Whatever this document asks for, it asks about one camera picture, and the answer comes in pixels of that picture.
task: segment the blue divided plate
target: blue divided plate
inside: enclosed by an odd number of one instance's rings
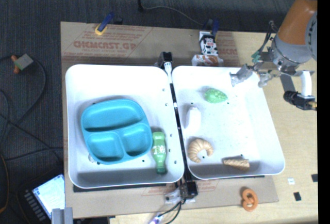
[[[149,122],[133,100],[96,103],[84,110],[80,121],[87,149],[101,164],[126,162],[145,155],[152,147]]]

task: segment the black fabric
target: black fabric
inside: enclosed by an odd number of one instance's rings
[[[279,26],[294,0],[141,0],[144,7],[171,9],[139,11],[138,0],[0,0],[0,57],[28,54],[43,65],[45,90],[34,108],[6,135],[0,154],[4,159],[45,148],[63,146],[60,22],[99,23],[111,11],[124,25],[201,29],[209,19],[219,19],[219,30],[266,32],[268,22]],[[13,74],[10,59],[0,62],[0,89],[8,98],[10,121],[14,122],[39,93],[42,72],[34,65]],[[0,130],[7,109],[0,96]],[[61,161],[60,150],[40,152],[8,161],[10,199],[0,214],[0,223],[24,223],[14,192],[22,184]]]

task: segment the toy croissant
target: toy croissant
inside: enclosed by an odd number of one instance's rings
[[[196,139],[191,142],[188,149],[188,157],[195,163],[200,163],[201,159],[197,157],[197,154],[201,150],[206,150],[207,156],[211,156],[213,154],[213,147],[212,145],[203,139]]]

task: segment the green toy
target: green toy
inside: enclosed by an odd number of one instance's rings
[[[228,99],[225,93],[214,88],[208,89],[204,94],[204,98],[209,103],[220,103]]]

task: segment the green object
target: green object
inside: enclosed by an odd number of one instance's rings
[[[153,158],[156,161],[156,170],[158,174],[164,174],[167,172],[165,168],[166,159],[166,146],[165,146],[165,134],[163,132],[153,133],[153,146],[151,148]]]
[[[205,100],[209,103],[220,103],[228,99],[227,95],[217,89],[210,88],[204,94]]]

